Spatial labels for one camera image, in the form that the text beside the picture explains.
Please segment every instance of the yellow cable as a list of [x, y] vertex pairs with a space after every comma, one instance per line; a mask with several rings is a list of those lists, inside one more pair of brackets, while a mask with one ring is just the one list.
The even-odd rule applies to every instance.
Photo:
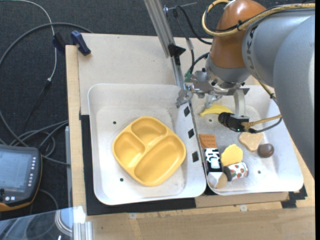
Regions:
[[259, 84], [263, 87], [263, 89], [270, 95], [270, 98], [273, 97], [273, 98], [276, 99], [276, 95], [275, 95], [273, 92], [271, 92], [264, 83], [260, 82], [259, 80], [257, 80], [257, 81], [258, 81]]
[[265, 119], [261, 119], [261, 120], [255, 121], [255, 122], [242, 122], [241, 124], [244, 126], [245, 129], [249, 129], [252, 126], [255, 126], [257, 124], [262, 124], [262, 123], [265, 123], [265, 122], [268, 122], [268, 121], [271, 121], [271, 120], [275, 120], [275, 119], [278, 119], [278, 118], [281, 118], [281, 117], [282, 117], [281, 114], [279, 114], [279, 115], [276, 115], [276, 116], [273, 116], [273, 117], [269, 117], [269, 118], [265, 118]]
[[210, 30], [207, 26], [206, 26], [206, 21], [205, 21], [205, 17], [206, 14], [209, 13], [211, 11], [211, 9], [221, 3], [228, 3], [228, 0], [216, 0], [214, 1], [212, 4], [210, 4], [207, 8], [207, 10], [203, 13], [202, 15], [202, 27], [204, 29], [204, 31], [211, 35], [211, 36], [216, 36], [216, 37], [223, 37], [223, 36], [228, 36], [228, 35], [232, 35], [238, 31], [242, 31], [244, 30], [246, 27], [248, 27], [249, 25], [251, 25], [252, 23], [275, 13], [278, 12], [282, 12], [282, 11], [288, 11], [288, 10], [295, 10], [295, 9], [312, 9], [312, 8], [316, 8], [316, 4], [315, 3], [293, 3], [293, 4], [285, 4], [285, 5], [281, 5], [278, 7], [274, 7], [271, 9], [267, 9], [265, 11], [263, 11], [262, 13], [257, 14], [256, 16], [250, 18], [248, 21], [246, 21], [243, 24], [240, 24], [238, 27], [235, 27], [232, 30], [227, 30], [227, 31], [212, 31]]

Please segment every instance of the blue clamp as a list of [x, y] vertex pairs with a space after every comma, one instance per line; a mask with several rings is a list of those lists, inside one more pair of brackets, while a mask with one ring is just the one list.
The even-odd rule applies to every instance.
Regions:
[[71, 39], [74, 45], [79, 45], [78, 50], [84, 55], [91, 53], [91, 50], [87, 47], [83, 36], [76, 30], [71, 32]]

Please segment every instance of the banana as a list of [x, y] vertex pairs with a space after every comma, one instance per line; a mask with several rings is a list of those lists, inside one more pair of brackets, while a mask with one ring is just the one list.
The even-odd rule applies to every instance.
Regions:
[[213, 104], [211, 107], [205, 109], [202, 113], [200, 113], [200, 116], [203, 117], [204, 115], [207, 115], [207, 114], [220, 114], [222, 112], [232, 113], [232, 111], [226, 106]]

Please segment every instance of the black hole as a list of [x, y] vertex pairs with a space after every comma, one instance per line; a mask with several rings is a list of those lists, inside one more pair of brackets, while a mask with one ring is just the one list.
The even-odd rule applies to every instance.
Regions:
[[186, 117], [187, 115], [189, 115], [189, 113], [190, 113], [190, 109], [189, 109], [189, 107], [187, 106], [185, 109], [184, 109], [184, 116]]
[[191, 137], [195, 135], [194, 129], [191, 129], [190, 131], [188, 131], [188, 135], [189, 135], [189, 139], [191, 139]]
[[198, 156], [198, 152], [196, 151], [196, 152], [193, 152], [192, 153], [192, 161], [193, 162], [196, 162], [196, 161], [198, 161], [199, 160], [199, 156]]

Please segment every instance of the gray carpet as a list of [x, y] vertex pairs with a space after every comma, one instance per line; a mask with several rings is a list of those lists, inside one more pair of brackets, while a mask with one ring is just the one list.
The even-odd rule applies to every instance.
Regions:
[[[147, 35], [156, 32], [149, 18], [143, 0], [28, 0], [41, 5], [53, 22], [72, 23], [83, 26], [94, 33]], [[176, 5], [196, 3], [185, 7], [195, 31], [202, 38], [210, 38], [201, 27], [201, 17], [206, 6], [215, 0], [161, 0], [168, 8]], [[302, 3], [312, 0], [255, 0], [270, 8], [282, 4]], [[220, 14], [210, 13], [208, 22], [215, 26]], [[181, 37], [172, 11], [168, 21], [175, 37]], [[38, 7], [17, 1], [0, 1], [0, 57], [22, 34], [30, 29], [48, 23], [48, 18]], [[181, 17], [183, 31], [194, 37], [187, 22]], [[70, 33], [75, 27], [57, 26], [67, 44], [71, 44]], [[8, 125], [20, 135], [23, 133], [28, 114], [32, 110], [46, 79], [54, 68], [55, 55], [52, 32], [49, 27], [36, 31], [20, 41], [7, 55], [0, 66], [0, 110]], [[65, 58], [57, 56], [56, 73], [50, 89], [43, 95], [25, 130], [38, 130], [45, 126], [68, 119]], [[56, 133], [55, 152], [52, 158], [66, 160], [64, 129]], [[0, 139], [9, 144], [14, 138], [0, 121]], [[37, 145], [43, 136], [30, 141]], [[45, 160], [40, 188], [51, 193], [59, 208], [68, 206], [67, 174], [64, 165]], [[56, 207], [49, 196], [39, 193], [32, 207], [33, 213], [54, 210]], [[28, 215], [31, 207], [3, 212], [0, 220]]]

